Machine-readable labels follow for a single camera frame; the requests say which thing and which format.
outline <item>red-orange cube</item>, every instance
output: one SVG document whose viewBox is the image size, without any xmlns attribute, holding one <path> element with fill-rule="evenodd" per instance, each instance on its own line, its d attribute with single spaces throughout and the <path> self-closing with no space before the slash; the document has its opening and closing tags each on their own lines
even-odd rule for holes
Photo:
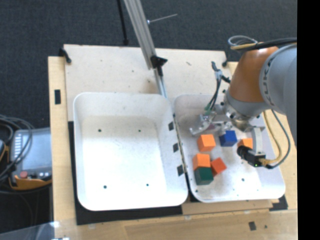
<svg viewBox="0 0 320 240">
<path fill-rule="evenodd" d="M 225 169 L 227 169 L 227 166 L 225 165 L 224 161 L 222 161 L 221 157 L 213 160 L 210 165 L 213 176 L 216 176 L 217 174 L 222 173 Z"/>
<path fill-rule="evenodd" d="M 237 144 L 238 147 L 240 146 L 246 146 L 250 149 L 254 148 L 254 142 L 252 138 L 243 138 L 242 140 L 240 140 Z"/>
<path fill-rule="evenodd" d="M 198 153 L 193 157 L 192 164 L 194 171 L 200 167 L 210 168 L 210 155 Z"/>
<path fill-rule="evenodd" d="M 212 134 L 201 134 L 196 142 L 200 152 L 211 151 L 216 146 L 216 141 Z"/>
</svg>

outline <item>emergency stop button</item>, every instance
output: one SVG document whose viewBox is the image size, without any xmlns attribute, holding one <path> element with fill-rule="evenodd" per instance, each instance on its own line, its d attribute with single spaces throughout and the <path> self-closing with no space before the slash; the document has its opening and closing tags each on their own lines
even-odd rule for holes
<svg viewBox="0 0 320 240">
<path fill-rule="evenodd" d="M 20 178 L 21 179 L 26 179 L 28 177 L 28 172 L 23 170 L 20 172 Z"/>
</svg>

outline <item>green block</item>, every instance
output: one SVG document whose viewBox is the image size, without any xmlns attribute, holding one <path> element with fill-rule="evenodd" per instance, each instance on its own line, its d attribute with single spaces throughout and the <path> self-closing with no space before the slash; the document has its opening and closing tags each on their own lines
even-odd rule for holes
<svg viewBox="0 0 320 240">
<path fill-rule="evenodd" d="M 199 167 L 194 171 L 197 185 L 208 185 L 214 180 L 210 167 Z"/>
</svg>

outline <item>toy block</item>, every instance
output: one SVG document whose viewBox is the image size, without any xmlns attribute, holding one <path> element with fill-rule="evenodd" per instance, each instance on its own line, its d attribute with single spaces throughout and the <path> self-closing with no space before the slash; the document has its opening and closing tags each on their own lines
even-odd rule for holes
<svg viewBox="0 0 320 240">
<path fill-rule="evenodd" d="M 213 176 L 216 176 L 217 174 L 222 173 L 225 169 L 227 169 L 227 166 L 220 157 L 213 160 L 210 164 Z"/>
<path fill-rule="evenodd" d="M 199 167 L 194 171 L 194 177 L 197 185 L 208 185 L 214 180 L 210 167 Z"/>
<path fill-rule="evenodd" d="M 238 147 L 240 146 L 246 146 L 250 149 L 254 148 L 254 142 L 252 138 L 243 138 L 242 140 L 240 140 L 237 144 Z"/>
<path fill-rule="evenodd" d="M 212 134 L 201 134 L 196 142 L 200 152 L 211 151 L 216 146 L 216 141 Z"/>
<path fill-rule="evenodd" d="M 210 155 L 198 153 L 193 157 L 192 164 L 193 164 L 194 171 L 199 167 L 210 168 Z"/>
<path fill-rule="evenodd" d="M 221 147 L 232 147 L 238 142 L 236 132 L 234 130 L 226 130 L 225 134 L 219 136 Z"/>
</svg>

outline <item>wooden table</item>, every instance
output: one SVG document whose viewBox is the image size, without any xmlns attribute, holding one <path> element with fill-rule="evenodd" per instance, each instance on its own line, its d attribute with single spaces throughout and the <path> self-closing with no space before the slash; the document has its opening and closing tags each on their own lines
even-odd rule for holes
<svg viewBox="0 0 320 240">
<path fill-rule="evenodd" d="M 229 62 L 234 71 L 237 63 Z M 279 200 L 250 200 L 182 205 L 183 215 L 77 225 L 70 158 L 65 58 L 48 58 L 50 128 L 52 136 L 53 216 L 55 237 L 72 239 L 298 239 L 297 150 L 291 149 L 280 168 L 285 181 L 288 209 L 270 211 Z M 56 102 L 55 90 L 61 101 Z M 286 138 L 267 113 L 279 142 Z M 288 132 L 286 117 L 279 115 Z M 271 140 L 274 150 L 275 142 Z"/>
</svg>

